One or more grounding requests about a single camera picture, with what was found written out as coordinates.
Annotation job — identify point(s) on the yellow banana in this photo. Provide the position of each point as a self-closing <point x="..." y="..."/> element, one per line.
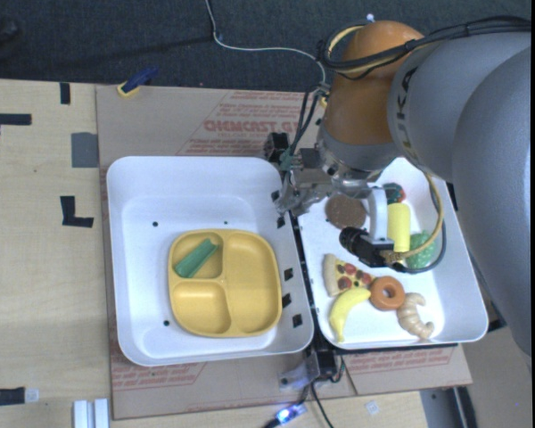
<point x="345" y="308"/>

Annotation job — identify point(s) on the brown round biscuit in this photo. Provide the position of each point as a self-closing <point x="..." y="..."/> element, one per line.
<point x="344" y="212"/>

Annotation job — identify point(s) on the pizza slice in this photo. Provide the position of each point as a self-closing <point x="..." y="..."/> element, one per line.
<point x="341" y="274"/>

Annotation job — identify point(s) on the white plastic tray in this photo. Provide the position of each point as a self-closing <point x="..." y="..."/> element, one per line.
<point x="455" y="292"/>
<point x="160" y="194"/>

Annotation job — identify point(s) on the yellow divided plate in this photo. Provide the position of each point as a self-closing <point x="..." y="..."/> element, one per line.
<point x="249" y="283"/>

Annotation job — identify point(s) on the green grapes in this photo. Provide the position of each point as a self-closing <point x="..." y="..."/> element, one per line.
<point x="421" y="252"/>

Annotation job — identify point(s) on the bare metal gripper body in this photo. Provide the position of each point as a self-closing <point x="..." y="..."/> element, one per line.
<point x="314" y="183"/>

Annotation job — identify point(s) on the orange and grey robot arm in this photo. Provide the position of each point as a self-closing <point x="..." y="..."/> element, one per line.
<point x="486" y="150"/>

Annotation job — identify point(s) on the orange doughnut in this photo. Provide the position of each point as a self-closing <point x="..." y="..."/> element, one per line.
<point x="379" y="299"/>

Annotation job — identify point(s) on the yellow cylinder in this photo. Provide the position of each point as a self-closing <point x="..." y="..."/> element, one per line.
<point x="399" y="225"/>

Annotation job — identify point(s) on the black cylinder on white bracket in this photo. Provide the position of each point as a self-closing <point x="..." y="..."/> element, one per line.
<point x="361" y="244"/>

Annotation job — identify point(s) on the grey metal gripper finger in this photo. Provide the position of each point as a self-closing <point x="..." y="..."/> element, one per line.
<point x="283" y="201"/>
<point x="304" y="208"/>

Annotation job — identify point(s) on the beige croissant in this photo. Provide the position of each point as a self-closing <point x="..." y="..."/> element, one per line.
<point x="412" y="317"/>

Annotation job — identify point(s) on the brown cardboard board, red print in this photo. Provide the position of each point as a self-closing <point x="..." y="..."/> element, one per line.
<point x="169" y="118"/>

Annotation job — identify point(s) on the red and green toy fruit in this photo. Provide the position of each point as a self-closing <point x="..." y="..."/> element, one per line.
<point x="397" y="193"/>

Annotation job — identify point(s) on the green celery stick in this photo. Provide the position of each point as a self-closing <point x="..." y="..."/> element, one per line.
<point x="195" y="259"/>

